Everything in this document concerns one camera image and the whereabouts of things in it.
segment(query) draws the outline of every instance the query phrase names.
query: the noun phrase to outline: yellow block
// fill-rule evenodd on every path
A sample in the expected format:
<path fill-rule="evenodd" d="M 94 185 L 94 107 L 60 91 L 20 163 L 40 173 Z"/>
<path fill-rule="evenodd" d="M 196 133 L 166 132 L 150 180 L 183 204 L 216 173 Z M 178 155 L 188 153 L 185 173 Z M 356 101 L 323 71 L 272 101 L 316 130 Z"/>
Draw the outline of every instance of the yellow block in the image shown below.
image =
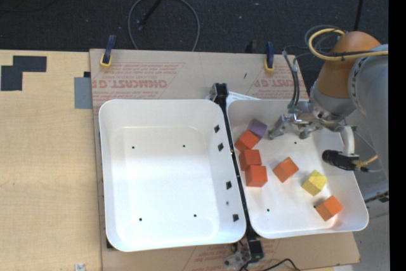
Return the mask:
<path fill-rule="evenodd" d="M 306 181 L 304 181 L 302 187 L 311 195 L 316 195 L 323 189 L 326 182 L 327 178 L 315 169 L 311 172 Z"/>

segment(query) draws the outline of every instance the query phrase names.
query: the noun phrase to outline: clamp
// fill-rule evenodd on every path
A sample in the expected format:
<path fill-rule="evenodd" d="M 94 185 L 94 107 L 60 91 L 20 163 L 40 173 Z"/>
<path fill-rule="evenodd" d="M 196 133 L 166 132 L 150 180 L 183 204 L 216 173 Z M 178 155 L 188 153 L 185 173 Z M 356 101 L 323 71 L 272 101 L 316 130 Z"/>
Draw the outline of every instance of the clamp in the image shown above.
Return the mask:
<path fill-rule="evenodd" d="M 112 52 L 112 48 L 114 47 L 116 38 L 117 38 L 117 36 L 115 36 L 115 35 L 110 35 L 108 37 L 106 51 L 104 52 L 104 54 L 101 55 L 101 58 L 100 58 L 100 65 L 102 67 L 109 67 L 112 63 L 111 52 Z"/>
<path fill-rule="evenodd" d="M 273 65 L 273 45 L 270 41 L 266 43 L 266 58 L 264 60 L 264 69 L 266 72 L 273 72 L 274 65 Z"/>

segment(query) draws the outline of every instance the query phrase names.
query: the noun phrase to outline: white tray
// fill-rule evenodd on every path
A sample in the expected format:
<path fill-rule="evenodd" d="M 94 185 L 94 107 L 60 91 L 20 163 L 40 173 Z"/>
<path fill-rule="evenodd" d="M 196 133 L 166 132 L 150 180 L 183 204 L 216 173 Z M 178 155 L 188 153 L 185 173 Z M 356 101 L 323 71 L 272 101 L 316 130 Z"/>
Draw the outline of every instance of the white tray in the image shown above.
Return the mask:
<path fill-rule="evenodd" d="M 246 219 L 218 105 L 111 100 L 101 106 L 99 121 L 111 245 L 141 251 L 244 236 Z"/>
<path fill-rule="evenodd" d="M 233 142 L 248 128 L 252 119 L 258 119 L 272 129 L 280 115 L 287 113 L 285 100 L 237 100 L 228 107 Z M 321 129 L 307 139 L 299 139 L 296 126 L 289 126 L 285 134 L 269 140 L 264 136 L 254 149 L 259 149 L 266 166 L 268 182 L 261 188 L 247 187 L 245 173 L 240 170 L 246 196 L 249 218 L 253 229 L 262 237 L 275 239 L 310 234 L 348 232 L 364 229 L 368 212 L 354 172 L 331 166 L 322 160 L 326 149 L 343 150 L 338 133 Z M 281 183 L 272 169 L 286 157 L 291 157 L 299 171 Z M 320 193 L 312 196 L 301 184 L 317 169 L 327 177 Z M 314 206 L 334 195 L 343 210 L 324 221 Z"/>

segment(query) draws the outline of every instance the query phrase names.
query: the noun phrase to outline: wooden block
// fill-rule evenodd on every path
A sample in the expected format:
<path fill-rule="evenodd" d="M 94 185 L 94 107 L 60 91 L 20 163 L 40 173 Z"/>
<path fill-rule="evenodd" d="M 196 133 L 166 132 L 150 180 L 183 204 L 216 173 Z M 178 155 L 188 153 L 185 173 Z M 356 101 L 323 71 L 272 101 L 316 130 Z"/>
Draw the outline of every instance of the wooden block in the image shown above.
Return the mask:
<path fill-rule="evenodd" d="M 237 142 L 234 144 L 234 147 L 239 152 L 243 152 L 245 149 L 252 149 L 258 142 L 259 138 L 254 135 L 254 133 L 249 130 L 245 130 L 244 133 L 237 140 Z"/>
<path fill-rule="evenodd" d="M 246 185 L 248 187 L 262 187 L 268 181 L 266 166 L 250 165 L 246 170 Z"/>
<path fill-rule="evenodd" d="M 327 178 L 315 169 L 304 181 L 302 187 L 311 195 L 316 195 L 323 189 L 326 182 Z"/>
<path fill-rule="evenodd" d="M 248 125 L 248 130 L 254 133 L 259 139 L 264 137 L 267 128 L 268 126 L 265 123 L 257 119 L 252 119 Z"/>
<path fill-rule="evenodd" d="M 341 210 L 343 210 L 343 206 L 336 199 L 336 197 L 332 195 L 324 202 L 320 203 L 316 207 L 316 210 L 319 213 L 319 215 L 324 219 L 324 221 L 327 221 L 331 217 L 338 214 Z"/>
<path fill-rule="evenodd" d="M 273 172 L 278 177 L 278 179 L 284 183 L 289 177 L 299 170 L 298 166 L 294 161 L 287 157 L 282 162 L 280 162 L 276 167 L 274 167 Z"/>
<path fill-rule="evenodd" d="M 240 168 L 246 171 L 250 165 L 262 165 L 261 154 L 258 149 L 245 149 L 239 155 Z"/>

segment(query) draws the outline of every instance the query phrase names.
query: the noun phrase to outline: cardboard sheet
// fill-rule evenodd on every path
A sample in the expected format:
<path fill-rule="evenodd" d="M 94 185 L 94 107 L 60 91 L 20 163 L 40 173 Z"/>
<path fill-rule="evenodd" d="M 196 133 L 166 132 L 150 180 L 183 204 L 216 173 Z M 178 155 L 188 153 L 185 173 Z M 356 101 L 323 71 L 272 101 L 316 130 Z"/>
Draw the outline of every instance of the cardboard sheet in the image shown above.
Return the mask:
<path fill-rule="evenodd" d="M 259 99 L 291 99 L 293 82 L 285 59 L 276 55 L 275 70 L 267 73 L 263 69 L 265 55 L 257 54 L 113 50 L 112 64 L 107 68 L 100 66 L 102 54 L 101 49 L 90 50 L 103 271 L 224 270 L 223 258 L 232 254 L 229 244 L 134 253 L 108 247 L 98 110 L 113 98 L 206 98 L 214 83 L 227 83 L 229 91 Z M 299 80 L 301 99 L 308 99 L 300 71 Z M 261 243 L 265 257 L 250 265 L 250 271 L 263 270 L 284 258 L 290 258 L 302 270 L 360 260 L 352 233 L 261 239 Z M 279 269 L 291 270 L 291 265 L 286 263 Z"/>

